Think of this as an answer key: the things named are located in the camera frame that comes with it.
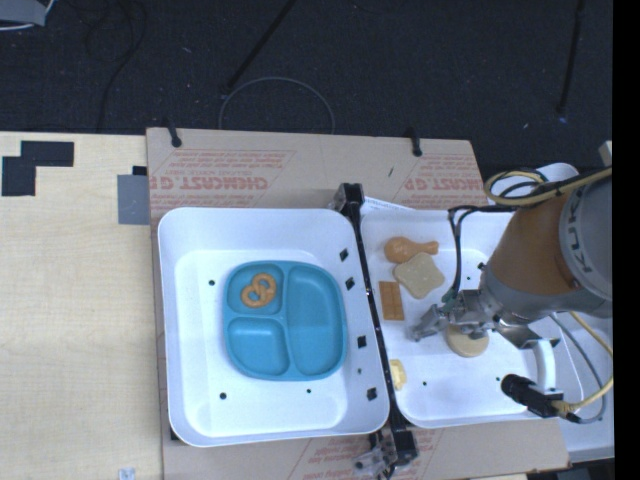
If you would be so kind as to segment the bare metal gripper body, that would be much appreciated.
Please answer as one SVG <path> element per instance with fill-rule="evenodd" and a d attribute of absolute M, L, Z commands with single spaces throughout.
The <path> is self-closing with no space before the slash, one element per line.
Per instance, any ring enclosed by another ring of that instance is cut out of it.
<path fill-rule="evenodd" d="M 441 299 L 440 314 L 443 322 L 440 330 L 452 328 L 471 340 L 488 336 L 495 320 L 504 309 L 503 305 L 484 289 L 465 289 L 454 292 L 450 289 Z"/>

